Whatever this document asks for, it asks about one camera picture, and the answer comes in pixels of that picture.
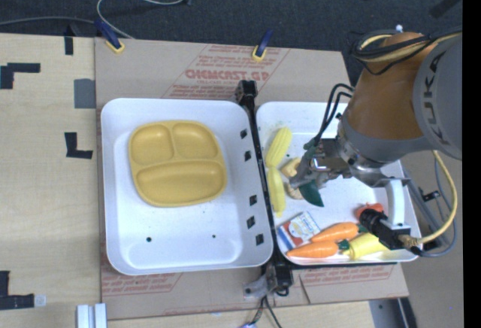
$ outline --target white tray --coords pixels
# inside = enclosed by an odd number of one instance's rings
[[[338,111],[342,112],[346,104],[340,104]],[[321,126],[326,103],[309,102],[269,102],[263,104],[256,114],[259,130],[260,143],[263,153],[268,148],[277,133],[277,130],[288,126],[292,131],[292,141],[287,150],[287,155],[280,166],[283,166],[291,158],[301,157],[305,150],[303,148]],[[323,134],[323,138],[333,138],[337,133],[338,121],[334,119]],[[399,162],[392,163],[382,169],[387,176],[403,177],[402,168]],[[320,208],[311,205],[304,200],[291,199],[286,195],[286,210],[281,217],[274,215],[276,226],[290,220],[294,216],[309,211],[320,229],[324,229],[334,223],[352,221],[358,222],[354,215],[354,209],[364,205],[366,202],[379,202],[385,209],[387,207],[387,194],[385,189],[371,189],[358,181],[356,178],[337,178],[329,181],[326,187],[320,190],[324,207]],[[404,188],[405,201],[405,223],[411,226],[411,235],[420,236],[419,226],[414,213],[413,204],[407,188]],[[287,252],[283,240],[278,237],[277,242],[280,250]],[[384,251],[382,253],[370,254],[358,260],[350,260],[348,256],[337,254],[333,257],[320,260],[295,260],[289,259],[299,265],[333,265],[333,264],[358,264],[358,263],[390,263],[411,261],[417,258],[415,254],[407,250]]]
[[[138,126],[195,120],[216,135],[227,169],[210,202],[157,208],[138,195],[129,166],[129,136]],[[101,113],[107,256],[126,275],[260,266],[273,241],[249,119],[233,102],[114,99]]]

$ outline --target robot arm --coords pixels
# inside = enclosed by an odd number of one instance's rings
[[[369,50],[379,40],[383,44]],[[342,175],[386,188],[389,216],[367,211],[361,223],[388,248],[410,248],[422,241],[407,238],[402,196],[407,179],[386,177],[381,168],[421,150],[462,158],[462,30],[439,35],[375,32],[352,53],[365,69],[355,90],[344,93],[350,101],[337,136],[322,138],[332,119],[326,112],[290,184],[302,189],[315,181],[322,188]]]

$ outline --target blue clamp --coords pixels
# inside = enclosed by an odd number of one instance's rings
[[[274,30],[271,30],[271,29],[266,31],[264,36],[262,36],[262,39],[259,42],[259,44],[254,47],[253,59],[255,61],[261,62],[264,59],[265,54],[267,53],[266,47],[268,46],[268,43],[269,43],[273,33],[274,33]]]
[[[119,41],[118,37],[115,35],[115,32],[113,32],[112,28],[106,24],[106,22],[104,22],[101,18],[98,18],[95,20],[94,24],[97,30],[102,33],[105,39],[107,39],[105,43],[114,53],[120,54],[123,52],[126,46],[124,43]]]

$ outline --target cardboard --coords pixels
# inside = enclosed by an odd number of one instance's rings
[[[268,48],[261,62],[253,47],[123,40],[115,54],[95,40],[97,118],[115,98],[232,99],[240,80],[255,80],[257,105],[271,101],[322,102],[337,83],[348,84],[338,52]],[[99,201],[103,210],[101,129],[98,121]],[[104,241],[101,225],[101,241]],[[125,276],[115,272],[102,249],[102,302],[111,320],[257,308],[243,286],[260,268]],[[407,296],[399,264],[295,270],[286,297],[274,306],[309,305]]]

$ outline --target toy carrot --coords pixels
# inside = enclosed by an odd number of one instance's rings
[[[363,211],[365,211],[366,209],[374,209],[375,211],[381,211],[381,212],[384,211],[383,206],[382,206],[380,203],[378,203],[378,202],[375,202],[374,204],[368,204],[368,203],[367,203],[366,205],[363,205],[362,207],[358,208],[358,209],[355,211],[355,217],[356,217],[357,219],[359,219],[360,216],[361,216],[361,213],[362,213]]]
[[[336,223],[329,228],[317,233],[310,240],[312,242],[319,241],[340,241],[350,239],[357,236],[359,233],[359,226],[352,222]]]
[[[306,245],[291,249],[286,253],[287,257],[306,257],[322,259],[334,256],[339,247],[334,241],[311,242]]]

